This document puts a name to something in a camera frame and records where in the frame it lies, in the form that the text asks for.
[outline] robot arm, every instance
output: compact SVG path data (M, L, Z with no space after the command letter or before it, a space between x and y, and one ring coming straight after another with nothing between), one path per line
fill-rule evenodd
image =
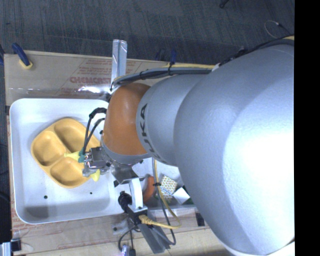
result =
M210 74L124 85L111 97L103 148L120 164L153 157L177 166L231 253L269 255L295 239L293 88L288 44Z

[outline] orange object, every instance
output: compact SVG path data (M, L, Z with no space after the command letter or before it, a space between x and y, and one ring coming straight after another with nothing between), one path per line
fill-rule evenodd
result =
M64 188L78 187L90 179L82 175L83 163L64 156L65 153L82 149L85 134L86 128L82 123L64 118L39 133L31 144L35 161L55 183ZM99 140L92 136L86 150L99 145Z
M138 105L150 86L130 83L117 89L109 102L106 112L103 142L107 148L120 155L143 155L136 129Z
M142 193L142 198L143 198L143 203L145 204L146 202L149 201L149 199L154 195L155 193L155 178L153 176L149 176L147 179L147 185L145 190Z

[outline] yellow plate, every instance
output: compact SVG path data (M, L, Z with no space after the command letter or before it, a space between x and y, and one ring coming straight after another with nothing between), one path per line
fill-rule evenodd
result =
M82 149L85 134L86 127L82 123L64 118L44 129L31 144L35 161L54 182L64 188L78 187L90 179L82 175L83 163L64 157L65 153ZM93 135L86 151L99 145L99 140Z

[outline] gray carpet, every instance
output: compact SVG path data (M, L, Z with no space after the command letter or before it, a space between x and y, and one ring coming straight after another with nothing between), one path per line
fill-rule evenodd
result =
M111 56L112 40L128 58L154 60L162 49L182 63L216 64L244 47L295 32L295 0L1 0L0 43L26 50ZM0 67L0 192L9 194L4 71ZM0 197L0 243L10 239L10 212Z

